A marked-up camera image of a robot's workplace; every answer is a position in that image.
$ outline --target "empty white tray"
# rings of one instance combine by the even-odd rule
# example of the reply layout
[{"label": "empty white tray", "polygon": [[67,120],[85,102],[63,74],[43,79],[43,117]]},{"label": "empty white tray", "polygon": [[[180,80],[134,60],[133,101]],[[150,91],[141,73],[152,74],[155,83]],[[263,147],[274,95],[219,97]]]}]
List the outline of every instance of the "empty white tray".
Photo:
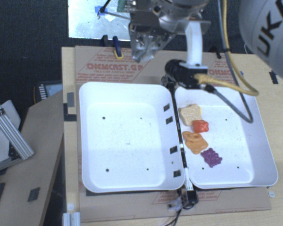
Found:
[{"label": "empty white tray", "polygon": [[[228,88],[217,90],[247,115],[238,92]],[[255,97],[245,95],[254,117],[252,124],[241,119],[216,95],[206,91],[179,87],[175,98],[178,109],[191,104],[201,106],[202,118],[209,123],[209,131],[201,135],[208,142],[208,148],[223,158],[221,164],[210,168],[200,154],[193,154],[184,145],[189,177],[195,186],[212,189],[271,186],[277,182],[275,162]],[[180,127],[182,132],[193,132],[192,127],[185,126],[182,121]]]},{"label": "empty white tray", "polygon": [[172,190],[184,182],[169,91],[88,82],[79,91],[82,178],[93,192]]}]

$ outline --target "red toy food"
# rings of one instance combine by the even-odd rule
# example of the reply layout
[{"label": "red toy food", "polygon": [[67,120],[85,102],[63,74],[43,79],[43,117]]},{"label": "red toy food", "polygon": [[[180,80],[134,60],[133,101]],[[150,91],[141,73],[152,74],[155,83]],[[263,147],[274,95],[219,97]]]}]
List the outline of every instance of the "red toy food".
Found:
[{"label": "red toy food", "polygon": [[195,120],[193,121],[193,128],[194,132],[200,133],[200,132],[207,132],[208,131],[208,122],[204,120]]}]

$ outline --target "brown cardboard box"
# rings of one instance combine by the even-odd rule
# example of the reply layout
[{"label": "brown cardboard box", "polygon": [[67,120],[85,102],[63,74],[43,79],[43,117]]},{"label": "brown cardboard box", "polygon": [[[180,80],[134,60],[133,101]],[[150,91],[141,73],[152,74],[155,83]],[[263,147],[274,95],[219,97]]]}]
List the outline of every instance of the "brown cardboard box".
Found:
[{"label": "brown cardboard box", "polygon": [[[123,49],[124,60],[116,60],[112,48],[76,47],[67,48],[69,61],[63,63],[63,74],[73,73],[72,79],[66,81],[65,93],[77,94],[79,87],[88,81],[109,81],[124,83],[160,83],[164,75],[164,66],[170,59],[185,60],[185,52],[160,51],[155,59],[148,63],[137,64],[131,59],[131,51]],[[215,54],[204,53],[203,64],[208,66],[208,73],[216,78],[233,82],[227,68],[224,56],[218,60]],[[70,88],[69,84],[76,84],[77,88]],[[76,131],[71,133],[80,135],[79,116],[77,116]],[[82,222],[165,217],[175,214],[168,211],[168,203],[178,197],[176,191],[167,192],[134,192],[114,194],[93,194],[87,192],[82,184],[80,137],[78,136],[78,190],[79,211]],[[271,205],[266,188],[240,188],[231,190],[209,190],[199,192],[199,203],[191,210],[185,210],[183,215],[225,213],[238,211],[269,210]]]}]

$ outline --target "table surface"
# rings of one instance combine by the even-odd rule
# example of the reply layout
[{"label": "table surface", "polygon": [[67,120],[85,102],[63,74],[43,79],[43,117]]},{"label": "table surface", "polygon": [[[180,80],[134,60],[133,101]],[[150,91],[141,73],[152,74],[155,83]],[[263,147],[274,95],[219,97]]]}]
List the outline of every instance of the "table surface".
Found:
[{"label": "table surface", "polygon": [[[72,67],[71,71],[63,73],[64,100],[67,92],[74,91],[75,82],[75,49],[63,48],[63,67]],[[266,130],[270,147],[277,166],[278,182],[269,188],[275,194],[271,198],[272,209],[267,211],[239,212],[211,215],[193,215],[179,217],[177,226],[180,225],[223,225],[223,226],[251,226],[251,225],[281,225],[283,226],[283,80],[277,76],[278,84],[273,84],[269,72],[271,69],[255,55],[234,54],[233,58],[244,78],[259,92],[257,104]],[[74,108],[69,108],[68,113],[76,113]],[[65,123],[65,140],[76,142],[76,137],[67,136],[67,132],[76,127],[75,123]],[[79,211],[78,184],[77,184],[77,151],[74,147],[65,148],[66,157],[66,188],[67,202],[74,202],[68,212]],[[143,226],[164,225],[171,218],[147,218],[134,220],[119,220],[106,222],[82,223],[83,226]]]}]

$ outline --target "purple toy food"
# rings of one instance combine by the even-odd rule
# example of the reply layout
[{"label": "purple toy food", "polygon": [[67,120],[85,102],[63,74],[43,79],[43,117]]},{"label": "purple toy food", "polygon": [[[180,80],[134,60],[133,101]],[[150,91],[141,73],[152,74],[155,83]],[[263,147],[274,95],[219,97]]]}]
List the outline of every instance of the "purple toy food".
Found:
[{"label": "purple toy food", "polygon": [[206,151],[200,153],[203,156],[204,161],[212,168],[221,163],[222,157],[219,157],[218,153],[216,153],[212,148],[209,148]]}]

